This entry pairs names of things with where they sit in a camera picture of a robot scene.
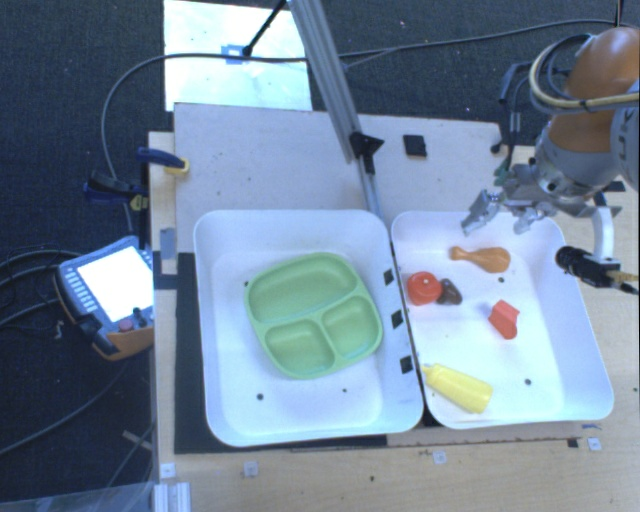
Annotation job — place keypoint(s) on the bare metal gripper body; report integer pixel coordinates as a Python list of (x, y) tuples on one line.
[(530, 192)]

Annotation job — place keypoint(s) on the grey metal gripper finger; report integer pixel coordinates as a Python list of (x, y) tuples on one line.
[(481, 212), (527, 219)]

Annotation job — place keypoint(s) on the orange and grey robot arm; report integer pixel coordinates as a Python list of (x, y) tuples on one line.
[(600, 65)]

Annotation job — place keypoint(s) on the orange toy chicken drumstick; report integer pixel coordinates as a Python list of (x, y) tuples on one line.
[(487, 258)]

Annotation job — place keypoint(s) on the brown toy food lump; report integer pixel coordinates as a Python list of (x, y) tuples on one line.
[(451, 295)]

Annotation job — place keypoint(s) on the red round can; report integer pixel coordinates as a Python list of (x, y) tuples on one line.
[(423, 288)]

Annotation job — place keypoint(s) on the red-orange toy carton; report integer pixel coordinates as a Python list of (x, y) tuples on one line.
[(504, 320)]

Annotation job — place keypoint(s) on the white plastic tray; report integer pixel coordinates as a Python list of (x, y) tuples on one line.
[(310, 410), (550, 360)]

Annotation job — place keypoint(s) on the yellow mustard bottle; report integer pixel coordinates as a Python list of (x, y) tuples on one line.
[(462, 389)]

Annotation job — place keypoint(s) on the green divided plate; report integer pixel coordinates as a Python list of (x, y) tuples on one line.
[(300, 290)]

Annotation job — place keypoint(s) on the pale wood board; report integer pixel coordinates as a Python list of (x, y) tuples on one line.
[(260, 160)]

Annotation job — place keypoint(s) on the black cylinder on white bracket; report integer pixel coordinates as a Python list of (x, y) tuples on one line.
[(585, 265)]

